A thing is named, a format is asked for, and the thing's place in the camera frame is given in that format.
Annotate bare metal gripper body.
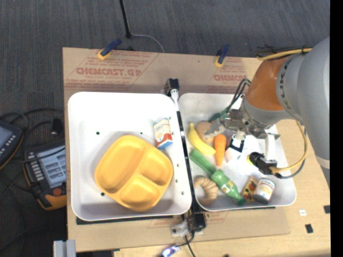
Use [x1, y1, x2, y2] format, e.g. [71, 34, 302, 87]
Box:
[220, 108, 269, 139]

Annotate tan bread roll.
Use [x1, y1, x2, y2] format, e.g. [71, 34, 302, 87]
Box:
[195, 120, 215, 145]

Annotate yellow banana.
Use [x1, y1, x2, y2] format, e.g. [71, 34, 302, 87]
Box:
[187, 122, 217, 156]

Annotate orange carrot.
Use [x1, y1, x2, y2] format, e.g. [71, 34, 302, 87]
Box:
[214, 133, 227, 168]

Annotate white and black bottle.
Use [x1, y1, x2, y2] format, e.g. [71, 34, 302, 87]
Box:
[224, 132, 247, 163]

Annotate green cucumber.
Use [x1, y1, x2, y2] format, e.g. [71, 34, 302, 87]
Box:
[189, 149, 218, 175]

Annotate thin black and white rod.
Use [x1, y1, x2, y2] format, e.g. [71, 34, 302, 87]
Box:
[171, 89, 197, 214]

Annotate white and orange carton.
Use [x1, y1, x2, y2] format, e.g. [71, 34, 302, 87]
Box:
[153, 117, 174, 150]

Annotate green bottle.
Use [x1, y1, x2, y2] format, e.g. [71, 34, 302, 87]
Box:
[210, 169, 247, 207]

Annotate tan croissant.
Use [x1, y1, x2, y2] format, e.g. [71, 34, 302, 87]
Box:
[193, 176, 219, 207]

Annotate pizza slice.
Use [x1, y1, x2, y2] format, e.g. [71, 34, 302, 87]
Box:
[241, 176, 258, 203]

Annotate white and grey can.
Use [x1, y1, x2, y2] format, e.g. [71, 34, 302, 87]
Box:
[252, 178, 276, 205]

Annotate white plastic tray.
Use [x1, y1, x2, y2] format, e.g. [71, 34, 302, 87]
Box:
[178, 92, 297, 212]
[67, 91, 193, 222]

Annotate yellow divided plate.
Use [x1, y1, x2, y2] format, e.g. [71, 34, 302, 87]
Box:
[94, 134, 175, 212]

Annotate brown cardboard board red print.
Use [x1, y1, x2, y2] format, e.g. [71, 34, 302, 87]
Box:
[62, 47, 292, 253]

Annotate black cylinder on white bracket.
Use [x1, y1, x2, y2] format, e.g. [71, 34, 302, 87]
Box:
[248, 134, 279, 175]

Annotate black block with thin wires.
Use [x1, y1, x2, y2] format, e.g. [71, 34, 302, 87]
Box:
[164, 78, 180, 96]
[187, 212, 207, 232]

